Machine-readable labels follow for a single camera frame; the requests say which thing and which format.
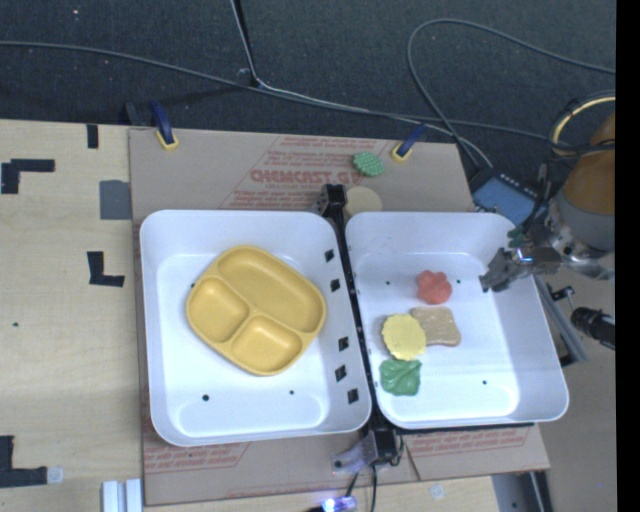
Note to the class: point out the brown cardboard board red print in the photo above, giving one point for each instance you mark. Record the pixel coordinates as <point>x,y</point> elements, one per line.
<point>210,165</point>

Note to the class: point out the black cylinder on white bracket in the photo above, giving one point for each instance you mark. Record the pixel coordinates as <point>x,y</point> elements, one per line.
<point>595,324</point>

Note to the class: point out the yellow divided plate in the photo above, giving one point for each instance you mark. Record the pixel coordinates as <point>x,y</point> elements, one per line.
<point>270,290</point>

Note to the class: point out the orange flower-shaped toy slice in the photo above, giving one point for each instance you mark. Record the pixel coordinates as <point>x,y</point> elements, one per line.
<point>434,287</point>

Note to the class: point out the brown toast slice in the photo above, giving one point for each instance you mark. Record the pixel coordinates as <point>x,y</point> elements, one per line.
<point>442,327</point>

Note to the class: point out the green dotted wavy biscuit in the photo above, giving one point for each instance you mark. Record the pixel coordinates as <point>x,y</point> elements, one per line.
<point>369,164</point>

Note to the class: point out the yellow wavy round toy slice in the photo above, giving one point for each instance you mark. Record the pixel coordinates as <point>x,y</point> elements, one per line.
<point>402,337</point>

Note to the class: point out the thin black rod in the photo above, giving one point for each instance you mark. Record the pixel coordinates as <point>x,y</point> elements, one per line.
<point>356,310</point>

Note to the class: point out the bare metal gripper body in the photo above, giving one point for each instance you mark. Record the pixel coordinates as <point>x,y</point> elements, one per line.
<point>575,252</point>

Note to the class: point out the white plastic tray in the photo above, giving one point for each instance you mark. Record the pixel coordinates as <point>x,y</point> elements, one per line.
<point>250,405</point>
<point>480,360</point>

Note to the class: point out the beige round disc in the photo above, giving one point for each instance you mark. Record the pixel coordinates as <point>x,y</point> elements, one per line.
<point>367,200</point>

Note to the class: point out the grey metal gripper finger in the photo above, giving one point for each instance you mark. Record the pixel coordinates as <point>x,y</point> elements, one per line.
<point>492,282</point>
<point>505,259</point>

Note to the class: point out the green lettuce leaf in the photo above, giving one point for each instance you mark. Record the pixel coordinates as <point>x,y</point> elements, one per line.
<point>400,378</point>

